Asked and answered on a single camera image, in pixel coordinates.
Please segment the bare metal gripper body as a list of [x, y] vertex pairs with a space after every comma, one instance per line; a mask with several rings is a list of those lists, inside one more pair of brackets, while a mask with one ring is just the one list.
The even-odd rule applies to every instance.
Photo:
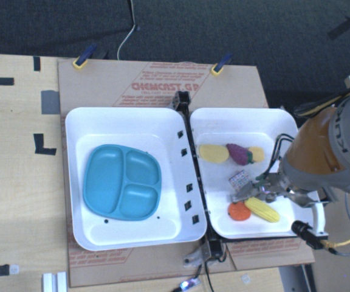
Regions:
[[281, 182], [277, 173], [269, 173], [268, 175], [259, 175], [253, 183], [256, 189], [256, 197], [260, 200], [265, 200], [265, 194], [277, 193], [279, 196], [287, 196], [290, 192], [285, 183]]

